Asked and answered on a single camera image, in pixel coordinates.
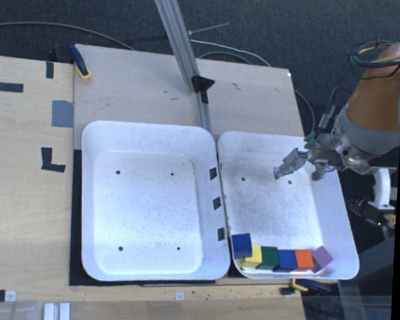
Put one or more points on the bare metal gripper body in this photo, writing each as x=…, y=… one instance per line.
x=350, y=156

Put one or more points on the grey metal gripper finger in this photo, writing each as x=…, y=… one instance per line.
x=289, y=164
x=319, y=171

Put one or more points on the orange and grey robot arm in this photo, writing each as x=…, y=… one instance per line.
x=376, y=99

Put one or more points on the white plastic tray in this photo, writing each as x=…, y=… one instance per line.
x=150, y=203
x=278, y=211

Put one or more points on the purple cube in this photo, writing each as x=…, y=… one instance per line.
x=322, y=257

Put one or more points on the orange cube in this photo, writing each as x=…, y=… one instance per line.
x=304, y=258

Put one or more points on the green cube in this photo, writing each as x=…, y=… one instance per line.
x=270, y=255

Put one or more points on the blue cube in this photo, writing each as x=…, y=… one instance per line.
x=241, y=244
x=287, y=259

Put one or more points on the yellow cube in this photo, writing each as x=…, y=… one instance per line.
x=255, y=255

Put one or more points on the pale wood board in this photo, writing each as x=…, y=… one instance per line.
x=140, y=84

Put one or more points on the black cylinder on white bracket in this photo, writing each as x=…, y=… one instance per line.
x=382, y=187

